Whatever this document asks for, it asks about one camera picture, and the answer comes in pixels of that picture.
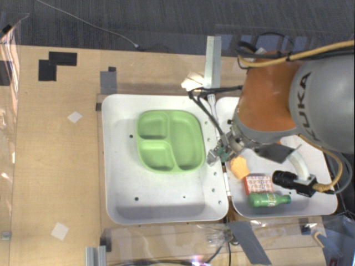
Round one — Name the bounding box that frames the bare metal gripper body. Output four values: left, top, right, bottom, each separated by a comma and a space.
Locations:
226, 132, 302, 165

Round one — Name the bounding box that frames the orange and white carton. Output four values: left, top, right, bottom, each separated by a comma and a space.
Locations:
243, 173, 275, 196

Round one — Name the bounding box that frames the green plastic bottle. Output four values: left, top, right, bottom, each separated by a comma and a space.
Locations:
247, 192, 292, 208

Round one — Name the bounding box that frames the white plastic tray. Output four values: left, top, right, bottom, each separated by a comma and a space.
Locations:
101, 94, 230, 226
215, 96, 339, 219

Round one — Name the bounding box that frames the green divided plate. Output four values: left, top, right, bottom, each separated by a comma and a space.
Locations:
135, 109, 206, 175

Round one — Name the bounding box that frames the black cylinder on white bracket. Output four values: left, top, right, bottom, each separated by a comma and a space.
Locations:
271, 146, 318, 198

